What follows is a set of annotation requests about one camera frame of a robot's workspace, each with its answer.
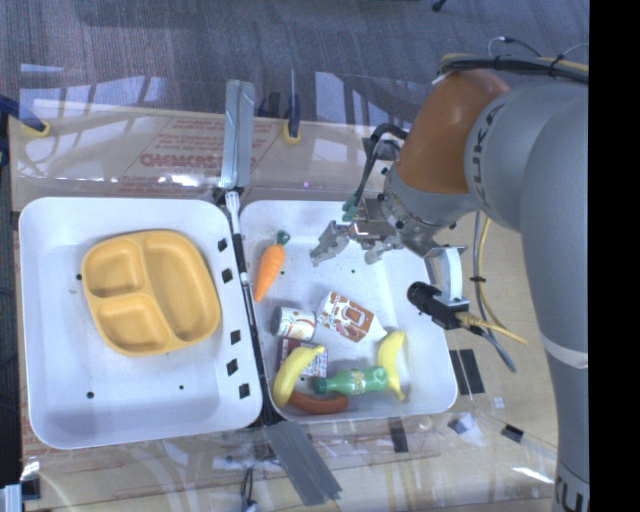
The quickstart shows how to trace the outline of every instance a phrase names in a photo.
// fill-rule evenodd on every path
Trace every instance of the toy sausage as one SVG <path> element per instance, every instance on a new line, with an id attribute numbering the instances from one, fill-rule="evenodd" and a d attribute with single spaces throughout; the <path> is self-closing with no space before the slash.
<path id="1" fill-rule="evenodd" d="M 289 403 L 298 409 L 313 414 L 334 414 L 344 411 L 349 405 L 349 399 L 345 395 L 337 395 L 333 398 L 314 398 L 299 391 L 294 391 L 291 393 Z"/>

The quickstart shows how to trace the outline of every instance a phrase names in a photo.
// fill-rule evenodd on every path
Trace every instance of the small carton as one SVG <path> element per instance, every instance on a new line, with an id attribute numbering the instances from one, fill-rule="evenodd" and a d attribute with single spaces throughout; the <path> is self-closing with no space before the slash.
<path id="1" fill-rule="evenodd" d="M 309 343 L 302 340 L 295 340 L 292 338 L 282 338 L 280 345 L 278 346 L 278 369 L 284 363 L 287 356 L 297 347 L 315 347 L 315 343 Z M 327 349 L 321 354 L 316 354 L 302 372 L 301 377 L 326 377 L 327 376 L 327 364 L 329 363 L 329 354 Z"/>
<path id="2" fill-rule="evenodd" d="M 377 341 L 387 335 L 373 312 L 336 292 L 327 295 L 318 309 L 316 321 L 356 343 L 366 337 Z"/>

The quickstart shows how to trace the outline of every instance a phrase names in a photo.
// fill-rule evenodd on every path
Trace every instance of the banana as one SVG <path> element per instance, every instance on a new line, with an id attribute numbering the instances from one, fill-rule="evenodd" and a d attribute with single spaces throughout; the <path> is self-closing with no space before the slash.
<path id="1" fill-rule="evenodd" d="M 404 343 L 404 331 L 393 331 L 387 334 L 380 342 L 378 349 L 378 366 L 387 370 L 387 380 L 389 389 L 395 391 L 398 400 L 402 401 L 406 397 L 400 389 L 400 377 L 398 376 L 398 368 L 396 366 L 396 358 L 398 351 Z"/>
<path id="2" fill-rule="evenodd" d="M 284 360 L 273 383 L 272 394 L 273 401 L 278 407 L 284 407 L 293 393 L 293 387 L 296 384 L 298 375 L 307 365 L 313 361 L 313 358 L 324 352 L 324 346 L 316 345 L 315 347 L 296 347 L 291 354 Z"/>

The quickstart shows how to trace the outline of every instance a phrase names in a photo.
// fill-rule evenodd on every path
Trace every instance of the yellow plate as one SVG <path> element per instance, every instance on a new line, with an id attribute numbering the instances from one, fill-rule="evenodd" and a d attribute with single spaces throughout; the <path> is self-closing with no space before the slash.
<path id="1" fill-rule="evenodd" d="M 175 231 L 139 231 L 94 245 L 82 260 L 82 283 L 100 335 L 128 356 L 191 346 L 220 323 L 209 269 Z"/>

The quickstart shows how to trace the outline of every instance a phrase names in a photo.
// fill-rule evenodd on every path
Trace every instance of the carrot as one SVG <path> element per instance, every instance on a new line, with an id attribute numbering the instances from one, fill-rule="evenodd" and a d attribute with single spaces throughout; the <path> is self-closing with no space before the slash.
<path id="1" fill-rule="evenodd" d="M 291 237 L 288 233 L 278 231 L 277 243 L 268 246 L 262 254 L 258 274 L 256 275 L 256 283 L 253 287 L 253 299 L 256 302 L 260 302 L 263 299 L 267 290 L 278 276 L 278 272 L 280 272 L 280 268 L 284 263 L 284 244 L 289 241 L 289 238 Z"/>

